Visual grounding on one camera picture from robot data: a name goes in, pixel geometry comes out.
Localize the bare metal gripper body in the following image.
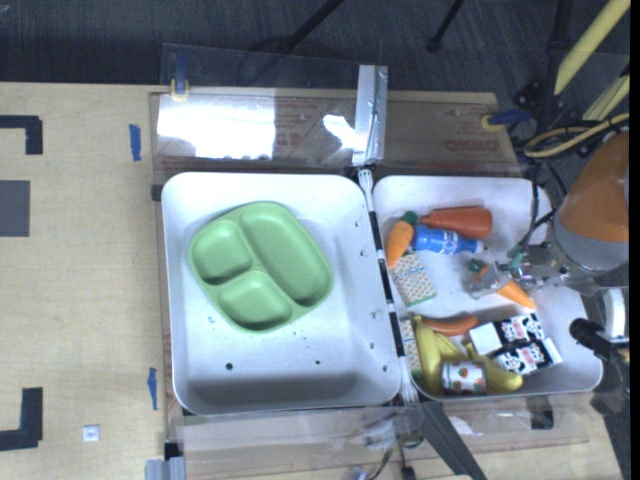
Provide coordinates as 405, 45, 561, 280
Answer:
516, 241, 602, 298

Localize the orange carrot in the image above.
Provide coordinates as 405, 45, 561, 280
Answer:
467, 259, 538, 312
384, 210, 419, 271

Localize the cow print milk carton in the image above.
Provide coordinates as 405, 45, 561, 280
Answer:
468, 312, 548, 357
491, 338, 564, 376

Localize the blue bottle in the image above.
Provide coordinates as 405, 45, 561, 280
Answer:
410, 223, 486, 257

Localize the orange bottle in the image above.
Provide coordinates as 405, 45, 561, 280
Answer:
420, 206, 495, 240

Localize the yellow corn cob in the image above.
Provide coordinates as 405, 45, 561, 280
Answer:
433, 331, 470, 363

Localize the white plastic tray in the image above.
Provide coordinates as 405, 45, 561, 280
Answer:
371, 174, 605, 402
160, 170, 404, 416

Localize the orange patterned packet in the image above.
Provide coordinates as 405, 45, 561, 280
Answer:
398, 317, 424, 375
389, 252, 439, 308

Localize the yellow banana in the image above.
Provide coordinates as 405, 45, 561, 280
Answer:
464, 342, 524, 395
410, 314, 445, 397

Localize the thin black and white rod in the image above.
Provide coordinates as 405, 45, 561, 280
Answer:
357, 167, 420, 405

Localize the green divided plate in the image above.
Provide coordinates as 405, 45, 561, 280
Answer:
187, 200, 335, 335

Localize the black cylinder on white bracket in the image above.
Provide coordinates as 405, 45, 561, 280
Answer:
568, 287, 631, 364

